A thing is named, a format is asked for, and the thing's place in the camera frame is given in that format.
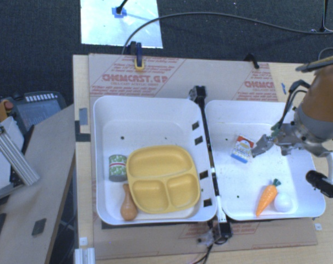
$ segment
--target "white ball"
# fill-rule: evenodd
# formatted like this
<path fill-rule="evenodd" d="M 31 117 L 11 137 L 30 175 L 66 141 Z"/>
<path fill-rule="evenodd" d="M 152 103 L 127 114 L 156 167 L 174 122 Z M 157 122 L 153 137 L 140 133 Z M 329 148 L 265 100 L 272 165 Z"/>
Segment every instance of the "white ball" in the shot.
<path fill-rule="evenodd" d="M 275 197 L 274 206 L 279 212 L 287 212 L 292 209 L 292 200 L 288 194 L 280 192 Z"/>

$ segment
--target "brown bottle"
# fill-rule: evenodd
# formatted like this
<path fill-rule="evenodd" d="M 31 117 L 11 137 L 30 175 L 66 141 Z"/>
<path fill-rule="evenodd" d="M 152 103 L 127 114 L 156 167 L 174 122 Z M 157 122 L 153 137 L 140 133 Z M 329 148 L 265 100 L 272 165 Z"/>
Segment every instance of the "brown bottle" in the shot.
<path fill-rule="evenodd" d="M 125 193 L 125 198 L 122 203 L 120 213 L 123 219 L 125 219 L 126 221 L 131 221 L 137 216 L 138 210 L 132 199 L 128 184 L 123 184 L 123 189 Z"/>

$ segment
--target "tin can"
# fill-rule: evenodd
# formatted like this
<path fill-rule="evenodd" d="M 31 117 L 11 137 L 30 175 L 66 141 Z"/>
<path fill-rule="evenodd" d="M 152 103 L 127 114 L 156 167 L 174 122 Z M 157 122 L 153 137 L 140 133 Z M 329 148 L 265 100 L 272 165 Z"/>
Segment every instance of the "tin can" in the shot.
<path fill-rule="evenodd" d="M 109 180 L 122 182 L 127 180 L 126 175 L 127 157 L 124 155 L 112 155 L 109 157 Z"/>

